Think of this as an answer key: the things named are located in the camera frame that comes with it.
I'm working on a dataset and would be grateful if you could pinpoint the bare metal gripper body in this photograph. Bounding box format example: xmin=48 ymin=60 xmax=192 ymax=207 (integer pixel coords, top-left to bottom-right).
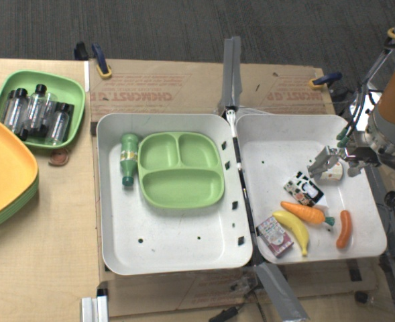
xmin=343 ymin=133 xmax=395 ymax=169

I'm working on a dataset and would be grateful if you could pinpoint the small white cup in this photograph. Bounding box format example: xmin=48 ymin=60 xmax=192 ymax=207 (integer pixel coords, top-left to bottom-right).
xmin=319 ymin=162 xmax=345 ymax=182

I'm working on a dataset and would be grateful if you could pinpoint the black and white carton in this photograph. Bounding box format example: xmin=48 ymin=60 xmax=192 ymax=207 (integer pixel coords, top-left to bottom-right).
xmin=283 ymin=170 xmax=326 ymax=208

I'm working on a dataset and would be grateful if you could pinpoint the white plastic tray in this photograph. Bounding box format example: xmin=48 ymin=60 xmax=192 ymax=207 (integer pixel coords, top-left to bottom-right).
xmin=95 ymin=112 xmax=254 ymax=276
xmin=234 ymin=113 xmax=388 ymax=266

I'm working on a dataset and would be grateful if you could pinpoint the orange carrot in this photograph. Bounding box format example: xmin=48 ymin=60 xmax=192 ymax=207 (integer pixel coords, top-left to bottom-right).
xmin=280 ymin=201 xmax=336 ymax=227

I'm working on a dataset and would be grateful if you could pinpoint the orange sausage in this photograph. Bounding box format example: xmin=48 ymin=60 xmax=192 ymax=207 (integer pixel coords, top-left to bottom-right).
xmin=335 ymin=209 xmax=353 ymax=250

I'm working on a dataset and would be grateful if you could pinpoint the yellow banana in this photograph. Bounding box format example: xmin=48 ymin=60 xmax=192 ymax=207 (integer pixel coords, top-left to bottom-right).
xmin=272 ymin=210 xmax=311 ymax=258

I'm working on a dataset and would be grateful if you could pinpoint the pink and white carton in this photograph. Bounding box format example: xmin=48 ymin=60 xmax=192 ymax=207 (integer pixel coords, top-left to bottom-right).
xmin=256 ymin=215 xmax=295 ymax=259

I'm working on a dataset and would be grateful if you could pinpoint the green divided plate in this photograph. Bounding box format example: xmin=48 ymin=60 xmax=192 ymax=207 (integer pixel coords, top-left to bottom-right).
xmin=137 ymin=131 xmax=226 ymax=210

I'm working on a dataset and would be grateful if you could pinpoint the brown cardboard board red print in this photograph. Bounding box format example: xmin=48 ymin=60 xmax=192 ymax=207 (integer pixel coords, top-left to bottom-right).
xmin=89 ymin=58 xmax=380 ymax=318

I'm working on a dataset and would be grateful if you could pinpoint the green bottle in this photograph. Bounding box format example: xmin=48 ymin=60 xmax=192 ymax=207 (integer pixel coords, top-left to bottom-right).
xmin=120 ymin=132 xmax=142 ymax=187

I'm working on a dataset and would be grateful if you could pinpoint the green square plate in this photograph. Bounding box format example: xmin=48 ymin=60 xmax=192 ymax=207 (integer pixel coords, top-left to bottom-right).
xmin=0 ymin=69 xmax=87 ymax=151

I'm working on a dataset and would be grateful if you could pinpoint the clear plastic bottle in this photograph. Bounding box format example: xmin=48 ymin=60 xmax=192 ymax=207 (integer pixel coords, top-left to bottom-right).
xmin=25 ymin=84 xmax=50 ymax=138
xmin=3 ymin=88 xmax=30 ymax=136
xmin=45 ymin=102 xmax=72 ymax=146

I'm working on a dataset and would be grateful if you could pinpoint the yellow plate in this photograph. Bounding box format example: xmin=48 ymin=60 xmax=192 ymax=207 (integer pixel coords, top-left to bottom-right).
xmin=0 ymin=117 xmax=39 ymax=221

